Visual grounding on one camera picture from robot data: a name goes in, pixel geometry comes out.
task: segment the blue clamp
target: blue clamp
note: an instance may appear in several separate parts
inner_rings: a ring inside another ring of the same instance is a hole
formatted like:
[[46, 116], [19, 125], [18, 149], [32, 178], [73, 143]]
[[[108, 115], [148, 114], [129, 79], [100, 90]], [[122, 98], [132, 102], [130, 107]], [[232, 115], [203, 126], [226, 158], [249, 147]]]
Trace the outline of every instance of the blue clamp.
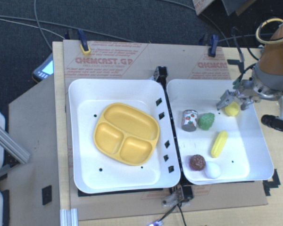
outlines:
[[83, 32], [82, 29], [79, 29], [77, 31], [78, 35], [79, 35], [79, 39], [81, 40], [81, 44], [80, 44], [80, 47], [81, 47], [81, 50], [82, 50], [82, 53], [84, 55], [89, 55], [91, 53], [91, 49], [87, 43], [87, 39], [86, 39], [86, 36]]
[[219, 42], [218, 35], [213, 35], [209, 41], [209, 44], [211, 47], [208, 49], [208, 56], [210, 57], [216, 56], [216, 48], [217, 48], [218, 42]]

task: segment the silver can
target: silver can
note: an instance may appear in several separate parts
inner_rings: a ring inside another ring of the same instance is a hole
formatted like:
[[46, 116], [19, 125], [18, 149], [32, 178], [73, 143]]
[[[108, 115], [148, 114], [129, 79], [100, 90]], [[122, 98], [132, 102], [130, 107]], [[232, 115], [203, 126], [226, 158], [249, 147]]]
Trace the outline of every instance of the silver can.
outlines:
[[182, 129], [185, 131], [195, 131], [197, 127], [198, 112], [186, 110], [183, 112]]

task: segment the yellow lemon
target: yellow lemon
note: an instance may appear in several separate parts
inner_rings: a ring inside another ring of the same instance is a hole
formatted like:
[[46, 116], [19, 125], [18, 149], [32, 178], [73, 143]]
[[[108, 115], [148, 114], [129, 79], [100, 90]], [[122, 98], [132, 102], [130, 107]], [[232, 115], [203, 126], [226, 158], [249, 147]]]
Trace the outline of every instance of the yellow lemon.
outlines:
[[237, 102], [233, 101], [225, 107], [225, 113], [229, 116], [236, 116], [240, 111], [240, 107]]

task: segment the white ball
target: white ball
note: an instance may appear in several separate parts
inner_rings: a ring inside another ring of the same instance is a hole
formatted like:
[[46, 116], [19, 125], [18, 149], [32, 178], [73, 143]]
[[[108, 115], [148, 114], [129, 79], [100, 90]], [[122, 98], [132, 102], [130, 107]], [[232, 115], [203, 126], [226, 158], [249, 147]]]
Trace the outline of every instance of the white ball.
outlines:
[[220, 177], [220, 175], [221, 175], [220, 166], [213, 161], [207, 161], [206, 162], [204, 172], [207, 175], [207, 177], [211, 178], [211, 179], [216, 179], [216, 178]]

